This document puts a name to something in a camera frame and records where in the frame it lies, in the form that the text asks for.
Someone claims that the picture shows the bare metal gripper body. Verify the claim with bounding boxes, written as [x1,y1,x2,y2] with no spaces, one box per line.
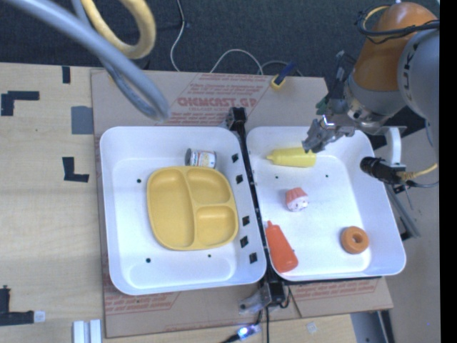
[321,99,392,139]

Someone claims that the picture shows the yellow squeeze bottle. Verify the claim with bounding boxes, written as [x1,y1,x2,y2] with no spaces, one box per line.
[266,146,318,169]

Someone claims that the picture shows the pink and white toy sushi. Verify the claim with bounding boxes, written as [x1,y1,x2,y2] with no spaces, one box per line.
[285,187,310,213]

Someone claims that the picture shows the thin black rod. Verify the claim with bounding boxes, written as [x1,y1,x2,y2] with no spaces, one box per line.
[236,119,278,293]

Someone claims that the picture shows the white plastic tray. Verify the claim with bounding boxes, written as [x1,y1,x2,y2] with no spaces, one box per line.
[99,125,268,297]
[246,125,408,283]

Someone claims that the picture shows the orange doughnut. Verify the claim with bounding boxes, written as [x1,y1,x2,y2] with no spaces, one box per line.
[339,225,370,255]

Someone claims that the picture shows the small white labelled can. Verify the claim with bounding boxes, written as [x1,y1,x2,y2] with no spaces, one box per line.
[184,148,218,169]

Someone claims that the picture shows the orange squeeze bottle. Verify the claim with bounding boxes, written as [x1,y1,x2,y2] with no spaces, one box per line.
[264,220,299,274]

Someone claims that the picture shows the yellow divided plate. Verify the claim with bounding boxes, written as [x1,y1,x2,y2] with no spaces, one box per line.
[146,165,240,252]

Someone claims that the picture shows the brown cardboard board red print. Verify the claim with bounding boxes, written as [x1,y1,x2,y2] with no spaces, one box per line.
[89,69,394,339]

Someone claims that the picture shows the black cylinder on white bracket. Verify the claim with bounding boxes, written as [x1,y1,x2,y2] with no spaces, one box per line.
[359,126,407,186]

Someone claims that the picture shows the black block with wires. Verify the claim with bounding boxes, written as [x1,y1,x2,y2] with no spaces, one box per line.
[262,279,291,309]
[226,106,248,131]

